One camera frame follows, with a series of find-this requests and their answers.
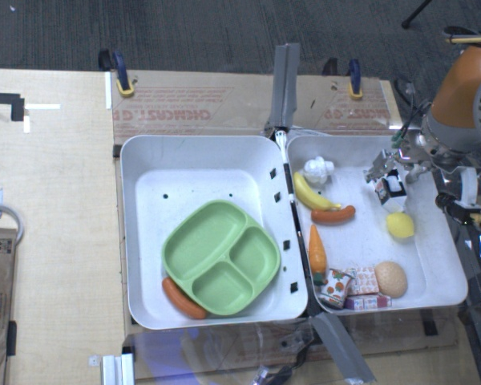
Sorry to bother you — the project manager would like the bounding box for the black stand leg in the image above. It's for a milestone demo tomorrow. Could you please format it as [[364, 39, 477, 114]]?
[[400, 0, 459, 30]]

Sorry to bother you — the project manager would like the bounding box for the pink and white box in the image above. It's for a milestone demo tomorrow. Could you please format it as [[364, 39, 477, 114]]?
[[342, 293, 394, 312]]

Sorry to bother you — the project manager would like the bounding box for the yellow banana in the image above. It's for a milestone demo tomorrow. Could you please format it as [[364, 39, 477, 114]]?
[[292, 171, 343, 213]]

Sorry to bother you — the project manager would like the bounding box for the yellow lemon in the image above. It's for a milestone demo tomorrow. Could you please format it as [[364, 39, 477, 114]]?
[[386, 211, 416, 240]]

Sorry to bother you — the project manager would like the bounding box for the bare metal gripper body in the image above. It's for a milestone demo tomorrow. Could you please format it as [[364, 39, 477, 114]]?
[[395, 128, 447, 171]]

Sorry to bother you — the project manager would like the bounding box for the white cauliflower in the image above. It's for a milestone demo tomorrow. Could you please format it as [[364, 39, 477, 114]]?
[[302, 156, 336, 187]]

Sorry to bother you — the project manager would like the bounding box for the white carton with orange print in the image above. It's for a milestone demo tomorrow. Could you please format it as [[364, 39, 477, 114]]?
[[317, 268, 355, 310]]

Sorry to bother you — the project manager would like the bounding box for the black cylinder on white bracket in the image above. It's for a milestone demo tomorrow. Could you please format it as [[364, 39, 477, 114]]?
[[435, 166, 481, 225]]

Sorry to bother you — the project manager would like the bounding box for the tan bread roll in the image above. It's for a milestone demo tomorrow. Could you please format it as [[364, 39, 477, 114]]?
[[374, 260, 409, 299]]

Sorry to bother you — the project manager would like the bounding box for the brown cardboard board red print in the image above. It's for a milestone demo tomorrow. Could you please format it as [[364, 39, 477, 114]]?
[[111, 69, 467, 379]]

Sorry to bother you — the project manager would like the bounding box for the white and black carton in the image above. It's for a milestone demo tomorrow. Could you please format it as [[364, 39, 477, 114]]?
[[374, 174, 409, 214]]

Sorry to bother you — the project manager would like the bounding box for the orange carrot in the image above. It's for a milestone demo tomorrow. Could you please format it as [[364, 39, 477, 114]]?
[[307, 224, 329, 286]]

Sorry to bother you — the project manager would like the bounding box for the green divided plate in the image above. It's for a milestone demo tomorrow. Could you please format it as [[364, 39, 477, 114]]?
[[160, 199, 282, 318]]

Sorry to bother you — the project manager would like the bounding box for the orange sausage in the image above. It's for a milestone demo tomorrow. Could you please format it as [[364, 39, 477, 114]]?
[[161, 277, 208, 321], [310, 205, 357, 227]]

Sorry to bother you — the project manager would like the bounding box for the orange and white packet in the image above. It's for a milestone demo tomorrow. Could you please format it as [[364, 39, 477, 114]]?
[[344, 265, 381, 297]]

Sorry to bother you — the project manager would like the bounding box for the white plastic tray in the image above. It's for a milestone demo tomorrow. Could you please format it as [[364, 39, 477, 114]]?
[[285, 134, 470, 316], [119, 134, 309, 331]]

